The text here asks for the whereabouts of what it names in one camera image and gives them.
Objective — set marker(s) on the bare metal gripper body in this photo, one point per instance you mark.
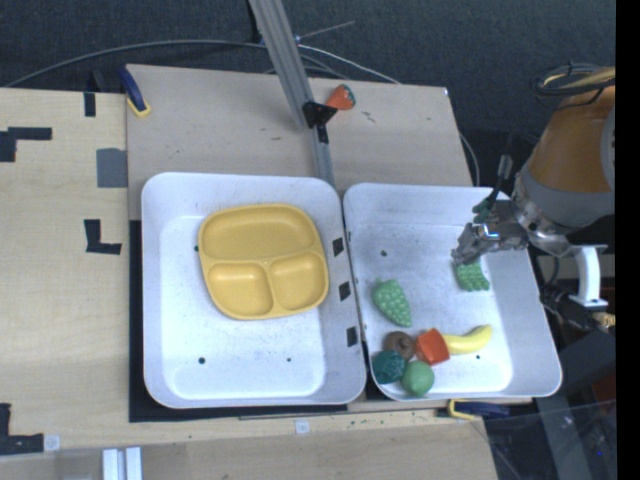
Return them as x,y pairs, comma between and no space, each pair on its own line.
510,233

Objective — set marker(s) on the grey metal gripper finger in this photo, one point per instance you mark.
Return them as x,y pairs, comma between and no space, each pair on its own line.
460,253
477,253

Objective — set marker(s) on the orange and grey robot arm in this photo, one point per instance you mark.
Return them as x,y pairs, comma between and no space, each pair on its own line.
570,153

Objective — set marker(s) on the green bumpy toy vegetable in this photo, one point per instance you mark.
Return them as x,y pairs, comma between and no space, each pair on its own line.
472,278

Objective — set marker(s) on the white plastic tray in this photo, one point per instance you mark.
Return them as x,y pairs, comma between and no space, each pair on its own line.
430,248
240,358

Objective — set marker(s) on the light green grapes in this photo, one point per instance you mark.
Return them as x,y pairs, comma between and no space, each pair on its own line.
392,300

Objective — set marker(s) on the yellow banana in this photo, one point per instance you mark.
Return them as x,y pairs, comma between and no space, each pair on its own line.
470,342

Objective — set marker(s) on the orange carrot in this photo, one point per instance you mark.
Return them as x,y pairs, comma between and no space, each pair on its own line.
433,347

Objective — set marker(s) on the brown doughnut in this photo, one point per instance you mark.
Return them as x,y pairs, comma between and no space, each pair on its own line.
397,343

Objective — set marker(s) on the green round fruit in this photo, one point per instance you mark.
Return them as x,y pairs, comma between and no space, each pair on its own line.
418,379

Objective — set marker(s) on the dark green broccoli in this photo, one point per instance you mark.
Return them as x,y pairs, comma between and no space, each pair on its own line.
388,367

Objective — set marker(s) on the red strawberry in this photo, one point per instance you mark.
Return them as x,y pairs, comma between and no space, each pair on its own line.
340,97

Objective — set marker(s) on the yellow divided plate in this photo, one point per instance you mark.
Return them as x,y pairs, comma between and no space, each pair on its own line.
260,263

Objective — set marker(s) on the pale wood board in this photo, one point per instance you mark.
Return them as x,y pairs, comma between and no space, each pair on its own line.
225,128

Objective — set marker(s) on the black cylinder on white bracket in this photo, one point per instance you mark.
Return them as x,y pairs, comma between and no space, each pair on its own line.
590,273

